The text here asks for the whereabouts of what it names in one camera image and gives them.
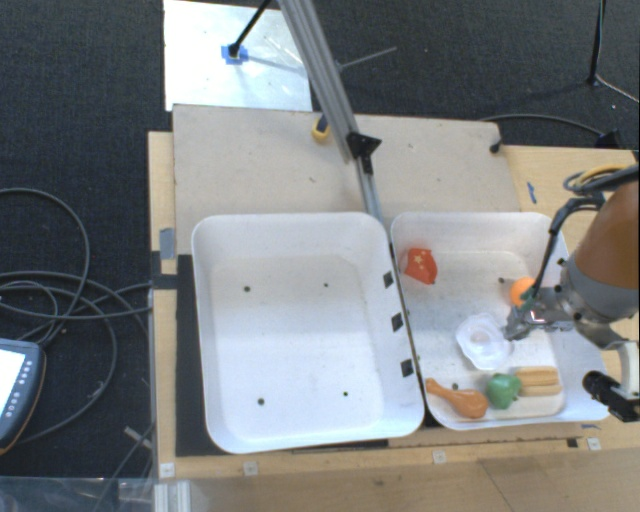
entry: metal bracket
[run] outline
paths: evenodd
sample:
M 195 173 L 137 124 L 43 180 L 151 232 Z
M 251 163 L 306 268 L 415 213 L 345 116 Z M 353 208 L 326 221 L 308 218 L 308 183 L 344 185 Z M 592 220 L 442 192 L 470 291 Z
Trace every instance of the metal bracket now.
M 347 144 L 353 158 L 362 160 L 362 167 L 365 174 L 373 175 L 373 164 L 371 163 L 371 155 L 382 144 L 380 139 L 362 135 L 358 132 L 350 132 L 347 135 Z

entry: yellow cable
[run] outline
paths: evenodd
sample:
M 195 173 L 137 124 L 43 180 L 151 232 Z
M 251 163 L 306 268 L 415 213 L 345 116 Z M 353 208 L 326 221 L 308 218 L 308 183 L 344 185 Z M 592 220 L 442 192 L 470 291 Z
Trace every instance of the yellow cable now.
M 620 169 L 624 169 L 626 166 L 619 164 L 605 164 L 599 165 L 598 167 L 594 167 L 593 169 L 589 169 L 588 171 L 583 172 L 578 178 L 576 178 L 576 185 L 584 185 L 585 182 L 595 176 L 599 176 L 600 174 L 612 173 L 615 171 L 619 171 Z

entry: toy chicken leg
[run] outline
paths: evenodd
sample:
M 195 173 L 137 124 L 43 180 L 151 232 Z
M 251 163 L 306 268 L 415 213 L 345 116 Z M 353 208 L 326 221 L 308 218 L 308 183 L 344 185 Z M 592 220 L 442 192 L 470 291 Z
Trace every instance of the toy chicken leg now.
M 482 418 L 489 407 L 489 401 L 475 389 L 452 390 L 442 387 L 434 379 L 425 381 L 427 393 L 447 400 L 462 416 L 477 420 Z

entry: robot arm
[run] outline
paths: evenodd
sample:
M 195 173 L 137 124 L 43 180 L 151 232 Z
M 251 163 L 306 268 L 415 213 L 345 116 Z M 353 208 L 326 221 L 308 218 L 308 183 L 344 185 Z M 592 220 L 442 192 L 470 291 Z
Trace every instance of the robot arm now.
M 599 372 L 588 373 L 583 386 L 623 421 L 640 420 L 638 342 L 619 336 L 610 324 L 638 312 L 638 165 L 611 172 L 574 175 L 565 182 L 580 197 L 571 199 L 552 222 L 549 245 L 540 274 L 514 306 L 504 328 L 505 338 L 518 340 L 532 329 L 569 330 L 602 350 L 617 350 L 622 383 Z M 602 192 L 615 190 L 604 202 Z M 564 219 L 573 211 L 598 209 L 586 236 L 562 262 L 560 282 L 542 288 L 542 276 Z

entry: green pepper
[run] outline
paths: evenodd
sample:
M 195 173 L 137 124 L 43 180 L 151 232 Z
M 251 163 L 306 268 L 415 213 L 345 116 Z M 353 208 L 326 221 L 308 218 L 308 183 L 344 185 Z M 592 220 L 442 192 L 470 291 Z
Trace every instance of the green pepper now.
M 507 409 L 521 386 L 522 382 L 515 375 L 496 373 L 487 384 L 487 397 L 496 409 Z

